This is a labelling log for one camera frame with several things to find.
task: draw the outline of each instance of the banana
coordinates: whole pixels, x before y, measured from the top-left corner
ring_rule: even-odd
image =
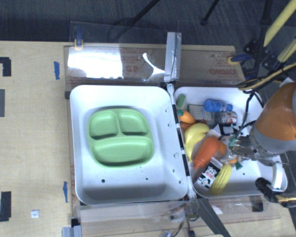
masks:
[[[185,143],[185,154],[188,161],[192,161],[192,153],[195,144],[201,141],[205,136],[206,134],[203,132],[196,133],[187,143]]]
[[[190,126],[186,131],[185,131],[185,143],[188,143],[188,141],[194,137],[195,134],[197,133],[208,133],[210,131],[210,128],[207,124],[203,123],[196,123],[192,126]]]

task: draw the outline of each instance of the dark floor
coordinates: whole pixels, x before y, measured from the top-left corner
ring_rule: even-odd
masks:
[[[68,41],[71,21],[111,25],[134,17],[150,0],[0,0],[0,40]],[[206,27],[213,0],[162,0],[136,27],[179,31],[183,44],[234,45],[257,39],[265,0],[221,0]],[[274,20],[290,0],[274,0]],[[296,11],[268,46],[279,54],[296,34]],[[288,63],[296,61],[296,53]],[[296,208],[291,210],[296,223]]]

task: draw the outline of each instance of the blue bottle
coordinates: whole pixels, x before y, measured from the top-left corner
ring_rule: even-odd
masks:
[[[203,104],[204,110],[207,112],[231,112],[232,111],[232,105],[226,104],[224,101],[221,100],[213,100],[213,99],[207,99],[205,100]]]

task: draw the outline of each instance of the green plate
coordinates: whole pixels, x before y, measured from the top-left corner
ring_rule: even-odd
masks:
[[[154,152],[149,124],[133,109],[95,112],[88,122],[88,138],[95,161],[107,167],[143,164]]]

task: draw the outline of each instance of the beige table surface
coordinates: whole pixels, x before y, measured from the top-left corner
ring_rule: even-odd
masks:
[[[70,225],[71,176],[64,98],[64,42],[0,41],[0,56],[12,60],[12,76],[2,76],[5,117],[0,118],[0,193],[12,192],[12,216],[0,222],[0,237],[61,236]],[[60,80],[54,64],[60,63]],[[63,184],[68,183],[65,202]],[[280,218],[226,224],[233,237],[295,237],[289,211],[272,204]],[[31,218],[38,209],[39,218]],[[210,236],[208,227],[195,229],[197,236]],[[160,232],[127,235],[154,237]],[[182,230],[178,237],[185,237]]]

